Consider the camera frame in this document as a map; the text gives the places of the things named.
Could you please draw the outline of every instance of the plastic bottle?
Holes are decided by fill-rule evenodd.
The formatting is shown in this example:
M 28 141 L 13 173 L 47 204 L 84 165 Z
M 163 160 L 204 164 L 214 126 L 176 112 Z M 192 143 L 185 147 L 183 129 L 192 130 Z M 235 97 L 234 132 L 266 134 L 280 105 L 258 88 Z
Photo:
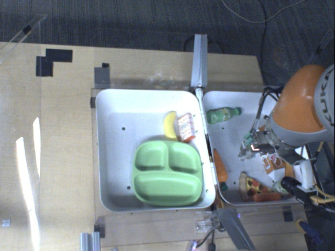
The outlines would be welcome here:
M 241 108 L 221 108 L 216 110 L 210 110 L 206 113 L 207 122 L 209 124 L 219 123 L 228 121 L 233 116 L 240 115 L 242 113 Z

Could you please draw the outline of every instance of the white cable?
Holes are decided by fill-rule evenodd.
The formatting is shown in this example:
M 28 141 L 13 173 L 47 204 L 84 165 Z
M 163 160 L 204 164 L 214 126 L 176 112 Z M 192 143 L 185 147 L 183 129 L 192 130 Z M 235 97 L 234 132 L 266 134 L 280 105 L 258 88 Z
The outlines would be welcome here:
M 263 21 L 253 21 L 253 20 L 246 19 L 246 18 L 242 17 L 241 15 L 237 14 L 235 11 L 233 11 L 233 10 L 232 10 L 232 9 L 225 3 L 224 0 L 221 0 L 221 1 L 222 1 L 222 3 L 224 4 L 224 6 L 225 6 L 230 12 L 232 12 L 234 15 L 238 16 L 239 18 L 241 18 L 241 19 L 243 19 L 243 20 L 245 20 L 245 21 L 247 21 L 247 22 L 254 23 L 254 24 L 261 24 L 261 23 L 265 23 L 265 22 L 268 22 L 268 21 L 272 20 L 274 17 L 276 17 L 276 16 L 277 16 L 280 12 L 282 12 L 283 10 L 288 9 L 288 8 L 290 8 L 290 7 L 293 7 L 293 6 L 296 6 L 296 5 L 302 3 L 302 2 L 304 2 L 304 1 L 306 1 L 306 0 L 301 0 L 301 1 L 297 2 L 297 3 L 291 4 L 291 5 L 289 5 L 289 6 L 285 6 L 285 7 L 283 7 L 282 9 L 278 10 L 277 13 L 275 13 L 273 16 L 271 16 L 270 18 L 268 18 L 268 19 L 266 19 L 266 20 L 263 20 Z

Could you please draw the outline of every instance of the wooden table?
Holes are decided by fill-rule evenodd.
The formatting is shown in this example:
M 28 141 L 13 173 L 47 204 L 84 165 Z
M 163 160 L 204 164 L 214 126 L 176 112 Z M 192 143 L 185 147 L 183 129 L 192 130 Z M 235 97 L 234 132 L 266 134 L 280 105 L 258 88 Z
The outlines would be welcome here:
M 35 76 L 36 56 L 46 49 L 73 51 L 73 60 L 53 63 L 53 77 Z M 80 233 L 93 231 L 97 213 L 106 217 L 108 237 L 102 250 L 117 246 L 119 251 L 184 251 L 196 234 L 194 213 L 122 213 L 103 209 L 96 190 L 97 154 L 94 143 L 91 92 L 94 67 L 109 63 L 111 85 L 138 87 L 164 79 L 183 86 L 191 79 L 192 53 L 20 44 L 0 64 L 2 104 L 0 132 L 0 217 L 11 219 L 10 227 L 0 229 L 1 250 L 32 249 L 30 223 L 19 175 L 15 141 L 32 141 L 32 122 L 40 113 L 40 179 L 31 174 L 30 182 L 39 219 L 40 250 L 79 250 Z M 262 79 L 253 56 L 208 55 L 208 89 L 260 91 Z M 24 122 L 20 115 L 26 116 Z M 304 236 L 293 222 L 284 222 L 281 207 L 242 208 L 241 222 L 258 250 L 307 250 Z M 292 206 L 293 218 L 305 218 L 300 204 Z M 217 250 L 234 250 L 227 233 L 216 233 Z M 206 245 L 199 250 L 206 250 Z

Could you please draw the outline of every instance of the red and white box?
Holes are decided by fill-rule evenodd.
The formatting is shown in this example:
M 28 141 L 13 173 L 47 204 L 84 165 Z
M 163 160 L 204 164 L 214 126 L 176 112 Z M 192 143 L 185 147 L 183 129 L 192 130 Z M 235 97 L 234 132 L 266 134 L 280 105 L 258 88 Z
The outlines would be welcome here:
M 177 120 L 178 132 L 182 142 L 189 142 L 195 138 L 193 117 L 187 113 Z

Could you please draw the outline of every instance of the yellow banana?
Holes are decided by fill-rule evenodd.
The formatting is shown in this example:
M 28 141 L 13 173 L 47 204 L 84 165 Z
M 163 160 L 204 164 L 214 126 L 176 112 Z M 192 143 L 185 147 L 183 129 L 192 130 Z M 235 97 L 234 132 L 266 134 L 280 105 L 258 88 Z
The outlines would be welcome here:
M 173 123 L 174 120 L 176 119 L 176 112 L 175 111 L 170 111 L 167 116 L 164 118 L 164 134 L 169 140 L 177 140 L 176 133 L 174 132 L 173 129 Z

